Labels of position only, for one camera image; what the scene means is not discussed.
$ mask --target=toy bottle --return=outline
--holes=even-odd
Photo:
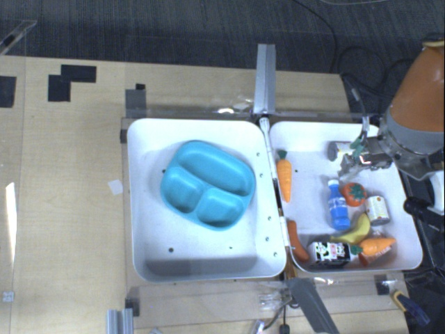
[[[331,226],[338,231],[350,228],[350,220],[348,218],[348,207],[346,199],[341,195],[339,190],[339,181],[330,180],[327,186],[331,190],[328,205],[331,214]]]

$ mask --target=red tomato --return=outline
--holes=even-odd
[[[346,204],[351,207],[358,207],[366,200],[366,191],[360,183],[347,183],[342,189],[341,194],[346,199]]]

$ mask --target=blue divided plate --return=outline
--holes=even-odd
[[[254,190],[247,164],[202,141],[181,146],[161,182],[161,197],[171,210],[213,230],[235,225]]]

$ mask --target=table surface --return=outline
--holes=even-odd
[[[96,83],[71,83],[70,102],[48,102],[48,76],[60,74],[62,64],[96,66]],[[123,197],[108,185],[122,181],[125,90],[145,84],[152,108],[244,107],[253,100],[255,71],[4,56],[0,75],[17,77],[14,107],[0,109],[1,140],[9,151],[8,170],[0,176],[5,186],[15,181],[18,192],[13,261],[0,239],[0,285],[15,293],[12,303],[1,304],[0,332],[104,333],[106,311],[123,309],[128,294]],[[333,74],[278,72],[277,107],[348,112],[342,82]],[[1,222],[3,234],[6,216]],[[406,293],[403,275],[390,278]],[[389,296],[377,295],[372,275],[354,283],[361,290],[348,289],[346,281],[321,293],[341,333],[408,333],[404,314]],[[252,282],[230,287],[241,288],[236,294],[226,285],[211,285],[219,289],[207,293],[202,283],[146,284],[140,291],[147,292],[152,316],[135,318],[135,333],[155,326],[164,334],[249,333],[253,316],[270,318],[258,309]],[[293,331],[312,333],[301,310],[287,314]],[[276,333],[280,323],[267,333]]]

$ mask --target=yellow banana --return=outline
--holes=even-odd
[[[348,231],[346,234],[342,234],[338,237],[331,237],[330,242],[346,242],[348,244],[355,245],[368,235],[370,229],[371,222],[369,221],[368,215],[363,213],[359,216],[354,228],[351,231]]]

